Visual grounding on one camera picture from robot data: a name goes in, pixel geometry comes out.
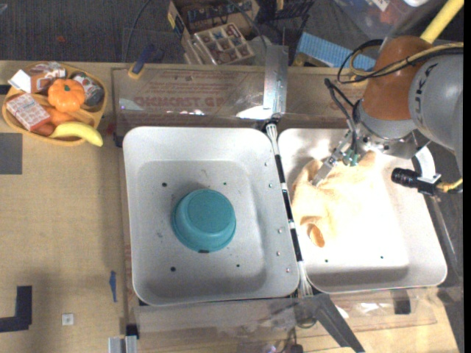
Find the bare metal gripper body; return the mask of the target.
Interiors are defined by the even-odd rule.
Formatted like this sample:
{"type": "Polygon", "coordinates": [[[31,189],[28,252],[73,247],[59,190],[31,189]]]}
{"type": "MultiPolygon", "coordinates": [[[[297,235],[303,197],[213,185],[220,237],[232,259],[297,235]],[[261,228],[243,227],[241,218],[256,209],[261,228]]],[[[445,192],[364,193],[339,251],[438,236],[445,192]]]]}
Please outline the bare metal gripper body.
{"type": "Polygon", "coordinates": [[[378,137],[369,131],[348,130],[329,156],[328,165],[357,166],[369,151],[410,160],[429,142],[417,130],[394,140],[378,137]]]}

